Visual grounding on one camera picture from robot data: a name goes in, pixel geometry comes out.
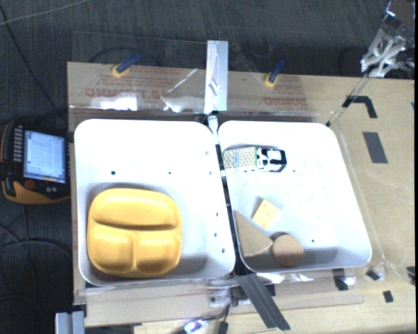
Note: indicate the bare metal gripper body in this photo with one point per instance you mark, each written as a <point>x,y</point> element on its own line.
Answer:
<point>402,10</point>

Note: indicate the brown cardboard board red print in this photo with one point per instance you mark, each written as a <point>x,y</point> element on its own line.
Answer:
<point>386,200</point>

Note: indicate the white plastic tray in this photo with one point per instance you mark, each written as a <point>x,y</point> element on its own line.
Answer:
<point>143,151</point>
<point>317,193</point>

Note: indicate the black white patterned carton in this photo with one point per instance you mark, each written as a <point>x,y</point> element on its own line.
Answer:
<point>245,158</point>

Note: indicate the yellow square biscuit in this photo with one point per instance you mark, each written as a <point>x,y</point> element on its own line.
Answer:
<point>265,214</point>

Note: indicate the brown round bread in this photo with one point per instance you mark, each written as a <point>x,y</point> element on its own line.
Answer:
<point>287,250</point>

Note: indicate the brown triangular slice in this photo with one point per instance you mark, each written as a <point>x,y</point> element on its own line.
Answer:
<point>251,240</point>

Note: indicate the yellow divided plate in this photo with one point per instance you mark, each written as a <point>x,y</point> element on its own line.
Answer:
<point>134,233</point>

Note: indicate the black cylinder on white bracket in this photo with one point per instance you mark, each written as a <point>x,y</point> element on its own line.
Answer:
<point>377,55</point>

